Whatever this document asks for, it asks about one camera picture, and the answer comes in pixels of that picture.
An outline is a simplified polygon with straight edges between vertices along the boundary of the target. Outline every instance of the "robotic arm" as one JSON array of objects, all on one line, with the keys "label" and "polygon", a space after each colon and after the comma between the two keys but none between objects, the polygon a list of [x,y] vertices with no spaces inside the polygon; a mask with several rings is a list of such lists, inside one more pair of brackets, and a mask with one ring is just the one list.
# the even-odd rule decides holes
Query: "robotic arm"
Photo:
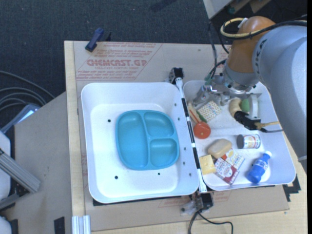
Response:
[{"label": "robotic arm", "polygon": [[[225,27],[239,21],[237,34]],[[307,22],[275,24],[265,17],[234,19],[221,28],[224,37],[234,40],[222,75],[208,77],[198,92],[219,93],[221,103],[244,98],[260,81],[271,94],[273,106],[288,140],[307,172]]]}]

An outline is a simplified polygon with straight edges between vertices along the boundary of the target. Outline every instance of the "blue bottle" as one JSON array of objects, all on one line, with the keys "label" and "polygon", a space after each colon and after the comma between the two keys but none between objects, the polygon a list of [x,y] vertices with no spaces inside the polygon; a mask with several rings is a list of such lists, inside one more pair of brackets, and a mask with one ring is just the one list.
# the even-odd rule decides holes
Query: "blue bottle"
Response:
[{"label": "blue bottle", "polygon": [[261,158],[257,159],[253,163],[253,166],[247,175],[247,179],[250,182],[255,184],[260,182],[262,175],[269,166],[268,160],[271,158],[271,156],[272,153],[270,151],[266,151]]}]

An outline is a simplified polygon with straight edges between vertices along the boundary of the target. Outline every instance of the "blue plate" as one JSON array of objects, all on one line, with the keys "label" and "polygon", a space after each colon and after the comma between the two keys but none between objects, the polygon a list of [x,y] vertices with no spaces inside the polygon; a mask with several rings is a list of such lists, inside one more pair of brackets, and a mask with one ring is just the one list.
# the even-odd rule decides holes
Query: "blue plate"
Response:
[{"label": "blue plate", "polygon": [[132,110],[116,122],[116,144],[123,164],[134,170],[162,169],[179,157],[179,142],[171,118],[159,111]]}]

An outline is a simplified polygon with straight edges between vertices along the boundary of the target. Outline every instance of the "black floor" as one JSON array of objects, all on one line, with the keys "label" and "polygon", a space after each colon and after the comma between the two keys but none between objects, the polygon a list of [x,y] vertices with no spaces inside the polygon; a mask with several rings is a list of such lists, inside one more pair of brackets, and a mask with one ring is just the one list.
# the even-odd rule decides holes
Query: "black floor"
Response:
[{"label": "black floor", "polygon": [[[259,15],[281,22],[304,14],[307,0],[272,0],[256,14],[249,5],[235,15],[224,9],[212,22],[219,29],[236,17]],[[111,41],[206,44],[211,43],[208,22],[202,0],[0,0],[0,71],[30,80],[58,96],[65,91],[65,40],[90,40],[101,27],[103,39],[111,34]],[[212,40],[220,43],[214,28]],[[10,87],[28,88],[51,100],[33,85],[0,73],[0,128],[22,109],[22,105],[3,108],[17,103],[3,102],[13,91],[3,89]],[[30,96],[23,100],[34,102]]]}]

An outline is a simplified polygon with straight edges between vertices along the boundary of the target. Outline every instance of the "tin can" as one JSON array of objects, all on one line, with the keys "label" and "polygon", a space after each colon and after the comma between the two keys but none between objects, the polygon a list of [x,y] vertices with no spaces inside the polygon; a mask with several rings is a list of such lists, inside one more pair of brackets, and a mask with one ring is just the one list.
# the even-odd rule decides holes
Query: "tin can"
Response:
[{"label": "tin can", "polygon": [[257,149],[260,147],[261,140],[259,135],[239,135],[236,143],[239,149]]}]

